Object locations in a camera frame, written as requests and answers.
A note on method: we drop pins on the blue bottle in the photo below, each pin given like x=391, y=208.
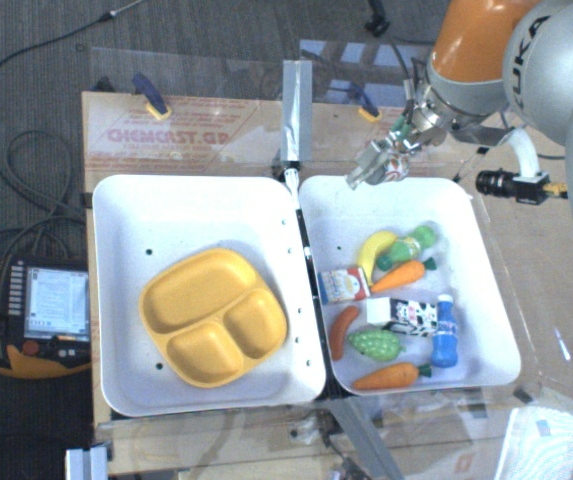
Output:
x=445, y=338

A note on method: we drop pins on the green bottle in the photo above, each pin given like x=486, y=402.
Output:
x=406, y=248

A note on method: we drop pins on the brown cardboard board, red print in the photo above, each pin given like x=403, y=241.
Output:
x=181, y=133

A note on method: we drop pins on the white can with orange print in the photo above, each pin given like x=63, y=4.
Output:
x=398, y=167

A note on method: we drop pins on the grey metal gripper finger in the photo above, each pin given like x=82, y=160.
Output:
x=370, y=154
x=363, y=175

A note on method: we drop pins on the black cylinder on white bracket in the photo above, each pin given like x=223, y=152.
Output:
x=508, y=184

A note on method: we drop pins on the yellow divided plate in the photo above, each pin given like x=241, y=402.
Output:
x=206, y=313

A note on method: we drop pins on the orange sausage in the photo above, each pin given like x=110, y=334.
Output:
x=342, y=330

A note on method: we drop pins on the white plastic tray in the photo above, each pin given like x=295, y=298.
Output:
x=131, y=218
x=476, y=288

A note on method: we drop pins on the green grapes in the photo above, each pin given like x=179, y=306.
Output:
x=377, y=344

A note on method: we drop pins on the red white and blue carton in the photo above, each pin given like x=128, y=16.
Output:
x=342, y=285

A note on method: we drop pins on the black and white carton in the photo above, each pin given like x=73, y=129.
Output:
x=406, y=315

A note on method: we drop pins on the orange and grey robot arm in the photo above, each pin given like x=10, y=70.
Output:
x=486, y=23

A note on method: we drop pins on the orange carrot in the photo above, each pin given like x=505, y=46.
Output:
x=398, y=275
x=386, y=376

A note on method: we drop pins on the yellow banana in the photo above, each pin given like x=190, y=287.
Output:
x=373, y=250

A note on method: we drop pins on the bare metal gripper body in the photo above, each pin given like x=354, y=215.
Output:
x=425, y=124

